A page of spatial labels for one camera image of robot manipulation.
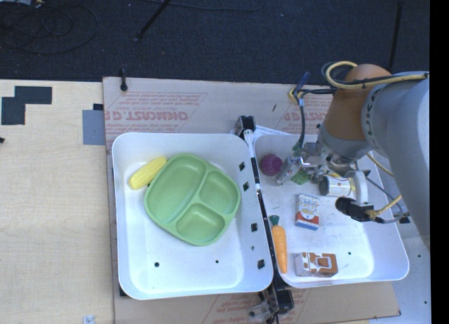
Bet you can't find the orange carrot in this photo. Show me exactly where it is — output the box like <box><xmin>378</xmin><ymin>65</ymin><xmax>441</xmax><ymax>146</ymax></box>
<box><xmin>269</xmin><ymin>215</ymin><xmax>289</xmax><ymax>275</ymax></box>

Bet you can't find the yellow corn cob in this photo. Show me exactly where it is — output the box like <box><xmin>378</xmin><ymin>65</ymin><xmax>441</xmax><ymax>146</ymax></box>
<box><xmin>128</xmin><ymin>156</ymin><xmax>168</xmax><ymax>191</ymax></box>

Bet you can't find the purple round toy fruit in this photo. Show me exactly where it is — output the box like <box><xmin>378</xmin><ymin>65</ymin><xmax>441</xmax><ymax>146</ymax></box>
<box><xmin>260</xmin><ymin>154</ymin><xmax>283</xmax><ymax>177</ymax></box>

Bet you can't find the black cylinder on white bracket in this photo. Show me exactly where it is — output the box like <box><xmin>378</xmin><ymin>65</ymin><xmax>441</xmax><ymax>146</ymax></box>
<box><xmin>335</xmin><ymin>170</ymin><xmax>376</xmax><ymax>224</ymax></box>

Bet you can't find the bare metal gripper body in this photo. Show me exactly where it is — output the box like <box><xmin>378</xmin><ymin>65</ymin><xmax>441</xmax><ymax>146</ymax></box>
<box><xmin>297</xmin><ymin>142</ymin><xmax>356</xmax><ymax>177</ymax></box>

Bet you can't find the thin black and white rod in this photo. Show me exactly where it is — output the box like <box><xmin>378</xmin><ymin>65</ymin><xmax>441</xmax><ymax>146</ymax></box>
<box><xmin>244</xmin><ymin>130</ymin><xmax>283</xmax><ymax>283</ymax></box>

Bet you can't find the green divided plate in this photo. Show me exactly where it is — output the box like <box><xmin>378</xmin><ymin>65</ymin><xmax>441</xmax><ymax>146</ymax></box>
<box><xmin>143</xmin><ymin>153</ymin><xmax>242</xmax><ymax>247</ymax></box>

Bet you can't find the green leafy toy vegetable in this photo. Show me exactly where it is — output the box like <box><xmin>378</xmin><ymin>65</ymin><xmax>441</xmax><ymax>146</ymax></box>
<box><xmin>290</xmin><ymin>170</ymin><xmax>311</xmax><ymax>186</ymax></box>

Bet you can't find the white plastic tray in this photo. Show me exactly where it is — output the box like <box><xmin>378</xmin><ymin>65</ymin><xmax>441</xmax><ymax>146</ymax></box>
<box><xmin>254</xmin><ymin>134</ymin><xmax>410</xmax><ymax>289</ymax></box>
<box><xmin>111</xmin><ymin>132</ymin><xmax>275</xmax><ymax>301</ymax></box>

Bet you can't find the white printed paper sheet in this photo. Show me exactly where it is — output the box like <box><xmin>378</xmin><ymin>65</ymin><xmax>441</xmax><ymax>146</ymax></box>
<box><xmin>253</xmin><ymin>124</ymin><xmax>293</xmax><ymax>138</ymax></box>

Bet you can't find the blue and orange carton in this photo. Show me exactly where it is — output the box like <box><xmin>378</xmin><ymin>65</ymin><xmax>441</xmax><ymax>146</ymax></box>
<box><xmin>294</xmin><ymin>193</ymin><xmax>321</xmax><ymax>231</ymax></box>

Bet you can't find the brown cardboard board red print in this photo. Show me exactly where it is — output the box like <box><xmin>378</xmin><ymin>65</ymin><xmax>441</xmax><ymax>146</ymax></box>
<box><xmin>102</xmin><ymin>76</ymin><xmax>401</xmax><ymax>324</ymax></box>

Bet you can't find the white and yellow can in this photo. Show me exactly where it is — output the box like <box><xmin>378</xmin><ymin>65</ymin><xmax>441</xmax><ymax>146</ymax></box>
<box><xmin>319</xmin><ymin>174</ymin><xmax>356</xmax><ymax>198</ymax></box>

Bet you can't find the black block with thin wires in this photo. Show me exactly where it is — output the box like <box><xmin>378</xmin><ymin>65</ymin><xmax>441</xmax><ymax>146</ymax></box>
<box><xmin>259</xmin><ymin>286</ymin><xmax>295</xmax><ymax>316</ymax></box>
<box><xmin>234</xmin><ymin>115</ymin><xmax>255</xmax><ymax>137</ymax></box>

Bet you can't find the brown and white carton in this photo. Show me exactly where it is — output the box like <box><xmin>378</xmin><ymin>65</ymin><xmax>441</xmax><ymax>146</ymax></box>
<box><xmin>293</xmin><ymin>251</ymin><xmax>339</xmax><ymax>278</ymax></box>

